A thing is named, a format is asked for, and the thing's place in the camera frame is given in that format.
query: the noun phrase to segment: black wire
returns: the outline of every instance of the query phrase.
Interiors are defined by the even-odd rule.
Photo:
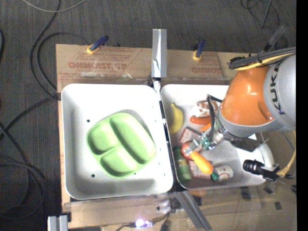
[[[84,39],[82,38],[80,35],[77,35],[75,33],[72,33],[72,32],[57,32],[57,33],[53,33],[53,34],[50,34],[48,35],[47,37],[45,37],[42,42],[38,45],[38,51],[37,51],[37,54],[36,54],[36,60],[37,60],[37,63],[38,63],[38,70],[40,72],[40,74],[42,75],[42,77],[44,78],[44,80],[48,83],[48,85],[53,89],[53,92],[52,93],[56,93],[57,92],[57,88],[48,80],[48,78],[45,76],[45,74],[43,73],[42,69],[41,69],[41,65],[40,65],[40,60],[39,60],[39,56],[40,56],[40,51],[41,51],[41,48],[42,46],[46,43],[46,41],[48,41],[49,39],[51,39],[52,37],[55,37],[57,35],[70,35],[70,36],[74,36],[74,37],[78,37],[80,38],[85,44],[89,45],[89,43]]]
[[[281,56],[281,55],[285,55],[285,54],[294,54],[294,53],[296,53],[296,47],[279,49],[279,50],[275,50],[275,51],[266,51],[266,52],[259,53],[258,55],[255,55],[255,56],[236,59],[234,61],[231,60],[231,62],[228,63],[228,66],[229,66],[229,69],[236,69],[236,68],[248,66],[251,63],[257,63],[257,62],[260,62],[260,61],[262,63],[262,60],[265,60],[265,59],[268,59],[268,58],[271,58],[271,57]]]
[[[58,6],[57,6],[57,10],[59,9],[61,4],[61,0],[59,0]],[[31,215],[33,215],[34,213],[36,213],[41,206],[43,205],[43,201],[44,201],[44,195],[45,195],[45,187],[44,187],[44,177],[43,174],[41,174],[39,172],[38,169],[34,168],[34,166],[30,165],[27,160],[26,157],[23,153],[23,151],[21,150],[21,148],[19,147],[19,145],[15,142],[15,140],[13,139],[13,137],[7,132],[7,130],[13,125],[14,122],[16,122],[21,116],[23,116],[24,114],[26,114],[29,110],[33,109],[34,107],[37,107],[39,104],[45,102],[46,100],[49,100],[50,98],[56,98],[56,92],[52,91],[51,93],[49,93],[49,91],[44,88],[44,86],[40,83],[38,77],[35,74],[34,71],[34,63],[33,63],[33,58],[34,58],[34,52],[35,52],[35,48],[38,45],[38,42],[40,41],[40,39],[42,38],[43,34],[45,33],[45,31],[49,28],[49,26],[51,25],[51,23],[54,21],[54,18],[56,16],[56,13],[53,15],[53,17],[51,18],[51,20],[49,21],[49,23],[47,24],[47,26],[43,29],[43,31],[41,32],[41,34],[39,35],[39,37],[36,39],[35,43],[33,44],[32,48],[31,48],[31,53],[30,53],[30,66],[31,66],[31,71],[36,79],[36,81],[39,83],[39,85],[45,90],[45,92],[47,92],[50,97],[43,99],[41,101],[36,102],[34,105],[32,105],[31,107],[25,109],[24,111],[22,111],[20,114],[18,114],[9,124],[6,128],[3,127],[2,123],[0,122],[0,130],[1,130],[1,134],[4,134],[9,141],[12,143],[12,145],[17,149],[17,151],[19,152],[21,158],[22,158],[22,163],[21,162],[17,162],[16,160],[10,158],[9,156],[6,155],[1,155],[1,157],[3,159],[5,159],[8,162],[5,163],[0,163],[0,166],[2,167],[21,167],[23,169],[26,169],[27,171],[27,181],[26,181],[26,187],[25,187],[25,191],[23,194],[23,197],[21,198],[21,200],[18,202],[18,204],[16,204],[15,206],[11,206],[9,208],[6,208],[5,210],[2,210],[0,212],[0,218],[3,219],[8,219],[8,220],[21,220],[21,219],[25,219]],[[3,43],[4,43],[4,39],[3,39],[3,34],[0,31],[0,60],[2,57],[2,53],[3,53]],[[39,188],[39,192],[40,192],[40,201],[37,204],[36,207],[31,208],[27,205],[22,204],[24,201],[26,201],[26,196],[27,193],[29,191],[29,179],[32,179],[35,183],[35,185]],[[21,212],[21,208],[25,209],[31,209],[30,212],[28,212],[27,214],[23,214],[23,215],[18,215],[18,213]]]
[[[60,8],[60,5],[61,5],[61,0],[59,0],[58,2],[58,6],[56,8],[56,11],[59,10]],[[34,52],[35,52],[35,48],[36,46],[38,45],[38,42],[41,40],[41,38],[43,37],[44,33],[46,32],[46,30],[50,27],[50,25],[52,24],[52,22],[54,21],[55,17],[56,17],[57,13],[54,13],[51,20],[49,21],[49,23],[47,24],[47,26],[43,29],[43,31],[41,32],[41,34],[38,36],[38,38],[36,39],[36,41],[34,42],[32,48],[31,48],[31,53],[30,53],[30,66],[31,66],[31,71],[32,71],[32,74],[33,76],[35,77],[36,81],[38,82],[38,84],[42,87],[42,89],[50,96],[52,95],[56,95],[56,92],[57,90],[54,88],[54,86],[45,78],[45,75],[42,74],[42,71],[40,71],[40,73],[42,74],[43,78],[47,81],[48,85],[52,88],[52,92],[49,92],[44,86],[43,84],[41,84],[41,82],[39,81],[37,75],[35,74],[35,71],[34,71],[34,67],[35,67],[35,64],[34,64]]]
[[[158,223],[158,222],[160,222],[160,221],[162,221],[162,220],[164,220],[164,219],[165,219],[165,221],[164,221],[163,224],[166,224],[167,219],[169,218],[169,216],[170,216],[170,211],[169,211],[167,214],[165,214],[164,217],[161,218],[160,220],[153,222],[153,225],[156,224],[156,223]],[[132,222],[132,223],[129,223],[129,224],[125,224],[125,225],[119,227],[116,231],[119,231],[119,230],[121,230],[121,229],[123,229],[123,228],[125,228],[125,227],[135,228],[135,227],[136,227],[136,224],[133,223],[133,222]]]
[[[214,112],[214,108],[213,108],[213,105],[211,103],[211,100],[219,102],[219,103],[221,103],[222,100],[218,99],[218,98],[215,98],[215,97],[213,97],[213,96],[211,96],[209,94],[207,95],[206,100],[207,100],[207,103],[208,103],[208,108],[210,110],[210,117],[211,117],[211,130],[209,132],[208,139],[209,139],[209,141],[212,141],[213,134],[214,134],[214,125],[215,125],[215,112]]]
[[[252,16],[252,18],[254,19],[255,22],[261,24],[261,22],[257,19],[257,17],[253,14],[252,12],[252,9],[254,7],[256,7],[259,3],[263,2],[264,0],[247,0],[246,1],[246,5],[244,5],[244,0],[240,0],[240,3],[241,3],[241,6],[248,10],[248,12],[250,13],[250,15]],[[276,14],[276,17],[277,17],[277,21],[278,21],[278,24],[280,25],[280,18],[279,18],[279,15],[278,15],[278,12],[277,10],[275,9],[275,7],[271,4],[270,7],[274,10],[275,14]]]
[[[121,229],[125,228],[125,227],[130,227],[131,224],[126,224],[126,225],[123,225],[121,227],[119,227],[116,231],[120,231]]]

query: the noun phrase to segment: banana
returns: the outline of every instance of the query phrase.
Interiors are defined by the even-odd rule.
[[[183,125],[183,112],[174,103],[171,104],[171,108],[173,110],[173,122],[169,127],[169,132],[175,134]]]

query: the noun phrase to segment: green plastic container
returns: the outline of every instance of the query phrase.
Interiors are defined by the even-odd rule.
[[[128,113],[116,113],[96,123],[87,133],[87,144],[112,178],[125,178],[136,173],[156,155],[151,136]]]

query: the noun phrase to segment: cable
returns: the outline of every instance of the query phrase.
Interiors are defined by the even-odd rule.
[[[35,168],[34,166],[30,165],[27,160],[26,157],[23,155],[23,153],[21,152],[21,149],[19,148],[19,146],[16,144],[16,142],[13,140],[13,138],[5,131],[5,129],[3,128],[2,124],[0,123],[0,130],[1,132],[7,137],[9,138],[10,142],[13,144],[13,146],[18,150],[20,156],[22,157],[22,163],[6,156],[6,155],[0,155],[0,157],[2,157],[3,159],[5,159],[6,163],[0,163],[0,166],[2,167],[7,167],[7,166],[11,166],[11,167],[21,167],[23,169],[27,170],[27,182],[26,182],[26,190],[24,191],[24,195],[21,198],[21,200],[18,202],[18,204],[6,208],[5,210],[1,210],[0,211],[0,218],[4,218],[4,219],[9,219],[9,220],[20,220],[20,219],[25,219],[29,216],[31,216],[32,214],[36,213],[40,207],[43,205],[43,201],[44,201],[44,194],[45,194],[45,187],[44,187],[44,181],[43,181],[43,176],[41,174],[41,172]],[[26,205],[23,205],[22,202],[24,202],[26,200],[26,196],[27,193],[29,191],[29,177],[32,178],[32,180],[35,182],[36,186],[39,188],[39,192],[40,192],[40,201],[37,204],[37,206],[32,209],[31,212],[24,214],[24,215],[19,215],[17,217],[11,217],[10,215],[12,214],[12,212],[14,210],[17,209],[16,213],[20,213],[20,208],[28,208]]]
[[[213,97],[213,96],[211,96],[209,94],[207,95],[206,100],[207,100],[207,103],[208,103],[208,108],[210,110],[210,117],[211,117],[211,130],[209,132],[208,140],[212,141],[213,134],[214,134],[214,125],[215,125],[215,112],[214,112],[213,105],[211,104],[211,100],[219,102],[219,103],[221,103],[222,100],[220,100],[218,98],[215,98],[215,97]]]
[[[265,63],[294,53],[296,53],[296,47],[266,51],[247,58],[233,58],[228,63],[228,66],[229,69],[245,70],[252,67],[262,66]]]
[[[168,221],[168,218],[170,216],[170,212],[167,213],[167,216],[166,216],[166,219],[164,221],[164,223],[162,224],[162,226],[160,227],[160,231],[167,231],[168,230],[168,226],[167,226],[167,221]]]
[[[61,0],[59,0],[58,2],[58,5],[57,5],[57,9],[56,10],[59,10],[60,8],[60,5],[61,5]],[[39,81],[38,77],[36,76],[35,72],[34,72],[34,63],[33,63],[33,58],[34,58],[34,52],[35,52],[35,48],[36,46],[38,45],[38,42],[40,41],[40,39],[43,37],[45,31],[50,27],[50,25],[52,24],[52,22],[54,21],[55,17],[56,17],[56,14],[57,13],[54,13],[54,15],[52,16],[51,20],[48,22],[47,26],[45,26],[45,28],[43,29],[43,31],[41,32],[41,34],[38,36],[38,38],[35,40],[32,48],[31,48],[31,52],[30,52],[30,66],[31,66],[31,71],[32,71],[32,74],[33,76],[35,77],[36,81],[38,82],[38,84],[42,87],[42,89],[48,94],[48,95],[56,95],[56,89],[53,87],[53,85],[47,81],[47,83],[49,84],[49,86],[53,89],[53,91],[50,93],[42,84],[41,82]]]
[[[292,156],[290,162],[287,164],[287,166],[277,172],[277,175],[279,175],[280,177],[286,176],[286,174],[290,170],[292,163],[294,162],[294,160],[296,158],[296,130],[294,130],[293,133],[294,133],[294,136],[295,136],[295,150],[294,150],[293,156]]]
[[[1,58],[2,58],[2,53],[3,53],[3,48],[4,48],[3,45],[4,45],[3,33],[0,30],[0,61],[1,61]]]
[[[41,10],[41,11],[44,11],[44,12],[60,13],[60,12],[65,12],[65,11],[71,10],[71,9],[81,5],[82,3],[86,2],[86,1],[90,1],[90,0],[82,0],[81,2],[71,6],[69,8],[63,9],[63,10],[45,10],[45,9],[42,9],[42,8],[39,8],[39,7],[35,6],[35,5],[33,5],[32,3],[28,2],[27,0],[22,0],[22,1],[24,1],[26,4],[30,5],[31,7],[36,8],[36,9]]]
[[[165,214],[163,218],[161,218],[161,219],[159,219],[159,220],[157,220],[157,221],[153,221],[153,225],[156,224],[156,223],[158,223],[158,222],[160,222],[160,221],[162,221],[162,220],[164,220],[164,219],[165,219],[165,221],[164,221],[163,225],[166,225],[166,222],[167,222],[167,219],[169,218],[169,215],[170,215],[170,212],[168,212],[167,214]],[[123,228],[125,228],[125,227],[135,228],[135,227],[136,227],[136,223],[133,222],[133,223],[125,224],[125,225],[119,227],[116,231],[120,231],[121,229],[123,229]]]
[[[41,105],[42,103],[49,101],[53,98],[53,96],[44,98],[40,101],[37,101],[36,103],[34,103],[33,105],[31,105],[30,107],[26,108],[25,110],[23,110],[22,112],[20,112],[17,116],[15,116],[10,122],[9,124],[4,127],[4,131],[8,131],[10,129],[10,127],[18,120],[20,119],[22,116],[24,116],[26,113],[28,113],[30,110],[36,108],[37,106]],[[2,131],[0,131],[0,141],[1,141],[1,137],[2,137],[3,133]]]
[[[80,35],[77,35],[75,33],[71,33],[71,32],[57,32],[57,33],[53,33],[48,35],[47,37],[45,37],[41,43],[38,45],[38,51],[36,54],[36,61],[38,63],[38,70],[40,72],[40,74],[42,75],[42,77],[44,78],[45,82],[48,83],[48,85],[53,89],[53,93],[57,92],[57,88],[48,80],[48,78],[45,76],[45,74],[43,73],[42,69],[41,69],[41,64],[40,64],[40,60],[39,60],[39,56],[40,56],[40,52],[41,52],[41,48],[42,46],[46,43],[46,41],[48,41],[49,39],[51,39],[52,37],[58,36],[58,35],[70,35],[70,36],[74,36],[74,37],[78,37],[80,38],[85,44],[89,45],[89,43]]]
[[[241,3],[241,6],[244,8],[244,9],[247,9],[248,12],[250,13],[250,15],[253,17],[253,19],[258,22],[259,24],[261,24],[261,22],[256,18],[256,16],[252,13],[252,9],[254,7],[256,7],[260,2],[263,2],[263,0],[247,0],[246,1],[246,5],[244,5],[244,0],[240,0],[240,3]],[[277,21],[278,21],[278,24],[280,25],[280,18],[279,18],[279,15],[278,15],[278,12],[277,10],[275,9],[275,7],[271,4],[270,7],[274,10],[275,14],[276,14],[276,17],[277,17]]]

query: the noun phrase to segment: white tray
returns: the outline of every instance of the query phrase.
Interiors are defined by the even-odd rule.
[[[71,84],[62,92],[65,186],[78,200],[159,194],[173,176],[158,97],[145,85]],[[151,134],[156,156],[135,175],[114,179],[104,173],[86,143],[88,130],[117,113],[134,115]]]
[[[195,125],[189,121],[191,110],[199,101],[205,101],[207,94],[216,98],[223,99],[228,86],[218,85],[166,85],[161,89],[161,97],[166,114],[167,124],[172,123],[171,104],[175,103],[178,108],[183,111],[184,123],[181,130],[174,135],[170,135],[171,147],[178,146],[183,130],[186,127],[201,133],[202,125]],[[211,161],[213,167],[229,165],[233,169],[234,178],[222,182],[214,182],[212,180],[204,180],[202,178],[194,178],[182,186],[186,189],[214,189],[226,187],[242,187],[249,185],[259,185],[265,182],[262,176],[254,175],[243,170],[243,162],[246,159],[264,162],[262,154],[259,150],[248,152],[232,146],[229,142],[224,141],[216,146],[213,150],[202,150],[200,152],[207,160]]]

